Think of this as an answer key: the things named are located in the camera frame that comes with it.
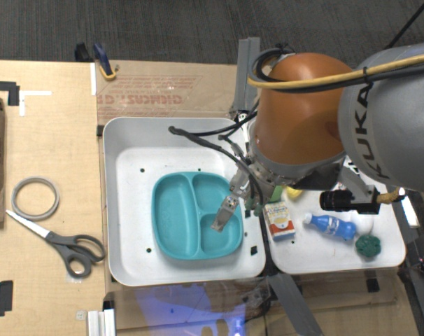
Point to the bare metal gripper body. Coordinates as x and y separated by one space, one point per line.
264 178

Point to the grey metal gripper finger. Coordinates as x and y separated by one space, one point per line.
230 203
219 222

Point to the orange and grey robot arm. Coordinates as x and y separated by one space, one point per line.
303 117

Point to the yellow banana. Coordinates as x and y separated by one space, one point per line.
294 192

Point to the teal divided plate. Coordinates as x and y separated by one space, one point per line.
177 215

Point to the white and red carton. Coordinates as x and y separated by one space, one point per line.
279 222

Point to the blue plastic bottle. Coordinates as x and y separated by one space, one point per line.
332 226

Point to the white plastic tray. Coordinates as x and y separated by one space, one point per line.
135 187
320 254

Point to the white round object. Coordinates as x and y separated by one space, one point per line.
365 224

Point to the green broccoli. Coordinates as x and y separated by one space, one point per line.
368 246

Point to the brown cardboard board red print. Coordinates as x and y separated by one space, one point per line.
156 93

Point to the grey tape roll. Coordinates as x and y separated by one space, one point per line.
16 201

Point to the black cylinder on white bracket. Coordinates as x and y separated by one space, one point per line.
336 200

